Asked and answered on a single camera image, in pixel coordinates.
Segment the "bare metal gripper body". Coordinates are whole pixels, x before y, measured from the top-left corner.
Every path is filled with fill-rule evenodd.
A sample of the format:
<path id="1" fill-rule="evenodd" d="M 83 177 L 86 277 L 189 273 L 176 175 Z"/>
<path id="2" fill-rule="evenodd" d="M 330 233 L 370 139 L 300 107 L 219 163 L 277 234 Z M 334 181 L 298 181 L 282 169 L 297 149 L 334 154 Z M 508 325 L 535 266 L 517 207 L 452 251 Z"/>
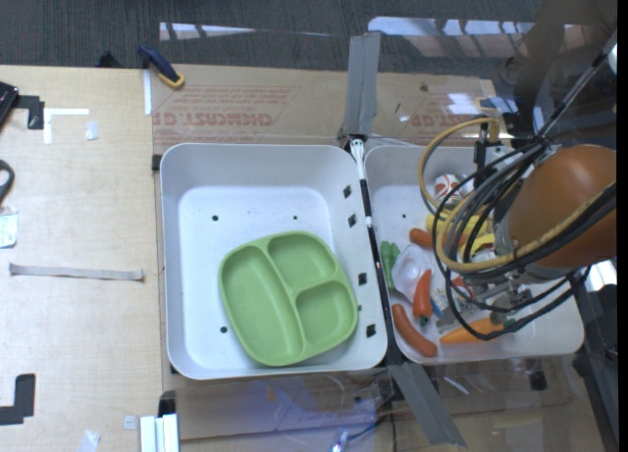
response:
<path id="1" fill-rule="evenodd" d="M 490 281 L 477 286 L 475 308 L 494 314 L 514 314 L 529 306 L 533 293 L 524 285 L 509 279 Z"/>

